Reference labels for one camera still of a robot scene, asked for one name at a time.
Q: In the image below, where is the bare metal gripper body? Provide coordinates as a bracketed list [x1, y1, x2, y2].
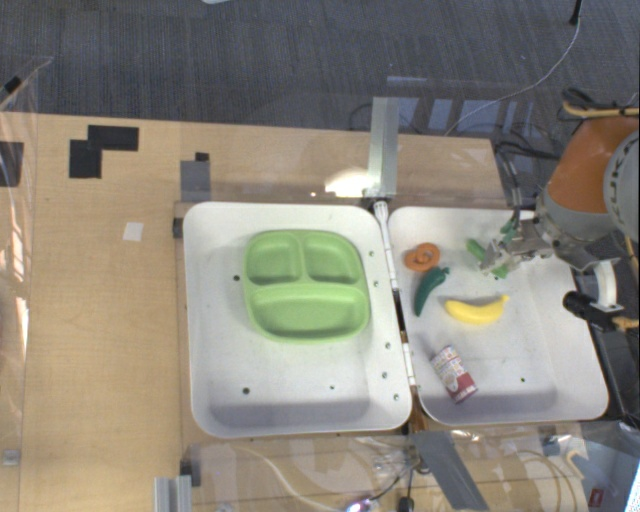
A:
[498, 219, 557, 262]

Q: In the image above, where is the yellow banana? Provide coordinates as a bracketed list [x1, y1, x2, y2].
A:
[443, 293, 511, 327]

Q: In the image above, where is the orange doughnut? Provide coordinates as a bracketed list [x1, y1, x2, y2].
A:
[403, 242, 442, 273]

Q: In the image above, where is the green pepper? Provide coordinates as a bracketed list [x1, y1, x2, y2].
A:
[412, 265, 452, 318]

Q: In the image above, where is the white plastic tray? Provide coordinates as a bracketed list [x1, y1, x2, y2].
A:
[181, 200, 414, 440]
[387, 205, 611, 428]

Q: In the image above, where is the thin black and white rod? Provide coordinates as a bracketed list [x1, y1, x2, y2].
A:
[373, 199, 418, 389]

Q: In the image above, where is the red and white can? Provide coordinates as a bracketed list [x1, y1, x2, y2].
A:
[429, 343, 479, 405]

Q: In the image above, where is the green divided plate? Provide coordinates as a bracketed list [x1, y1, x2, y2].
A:
[242, 228, 373, 345]

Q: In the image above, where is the black cylinder on white bracket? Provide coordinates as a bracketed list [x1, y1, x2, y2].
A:
[562, 258, 624, 332]

